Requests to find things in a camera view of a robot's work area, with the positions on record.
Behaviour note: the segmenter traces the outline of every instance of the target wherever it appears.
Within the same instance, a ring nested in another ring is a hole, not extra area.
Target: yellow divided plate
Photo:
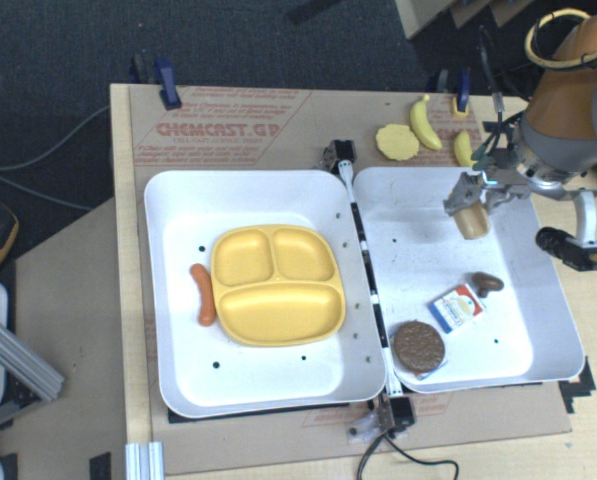
[[[246,345],[299,345],[334,334],[345,295],[329,244],[300,226],[234,229],[216,242],[211,280],[225,332]]]

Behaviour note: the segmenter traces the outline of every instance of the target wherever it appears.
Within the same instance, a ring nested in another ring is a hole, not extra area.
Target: toy hamburger patty
[[[393,350],[405,368],[413,373],[427,373],[440,366],[445,357],[445,344],[431,325],[407,322],[394,338]]]

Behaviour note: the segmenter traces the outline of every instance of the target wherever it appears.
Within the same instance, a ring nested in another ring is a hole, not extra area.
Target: wooden table
[[[129,443],[153,440],[143,318],[138,217],[134,179],[130,86],[112,85],[112,131],[114,149],[116,222],[126,407],[126,432]],[[345,93],[337,92],[340,98]],[[376,98],[384,95],[376,93]],[[506,102],[507,111],[524,108],[517,99]],[[472,97],[471,110],[478,122],[493,120],[493,105],[488,97]],[[571,187],[597,188],[597,173],[572,182]],[[543,225],[575,230],[573,205],[534,197]],[[589,358],[597,388],[597,273],[578,273],[556,262],[558,275],[576,320],[583,347]],[[573,432],[495,442],[463,444],[441,449],[419,450],[421,459],[451,458],[460,464],[460,478],[535,479],[545,477],[597,479],[597,389],[591,397],[575,400],[571,416]],[[238,478],[330,479],[355,478],[358,457],[298,462],[240,469]],[[451,478],[447,467],[442,472],[420,471],[420,466],[405,462],[395,453],[380,453],[372,458],[366,478]],[[233,478],[233,471],[178,475],[177,479]]]

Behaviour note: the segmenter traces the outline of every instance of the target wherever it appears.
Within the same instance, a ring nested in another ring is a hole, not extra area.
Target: white tray
[[[382,348],[343,184],[322,171],[167,171],[145,189],[160,389],[188,418],[367,400],[385,383]],[[210,267],[215,241],[257,224],[320,233],[340,270],[346,318],[325,340],[258,348],[231,341],[217,321],[197,323],[189,274]]]
[[[531,200],[500,206],[487,236],[464,240],[442,206],[464,170],[375,167],[354,182],[387,333],[420,320],[438,329],[447,348],[446,364],[427,378],[396,361],[397,377],[433,393],[577,376],[582,345],[553,260],[535,244],[540,225]],[[485,313],[446,334],[428,304],[476,271],[501,278],[505,288],[483,300]]]

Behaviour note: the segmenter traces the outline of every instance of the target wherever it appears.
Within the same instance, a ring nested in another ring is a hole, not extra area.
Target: yellow banana
[[[454,139],[454,154],[462,167],[473,167],[476,163],[471,159],[473,151],[467,130],[462,130]]]
[[[418,137],[418,140],[422,142],[429,149],[438,151],[442,148],[440,137],[434,131],[429,124],[427,119],[427,102],[429,101],[429,95],[425,94],[422,99],[414,103],[409,111],[409,121],[411,129]]]

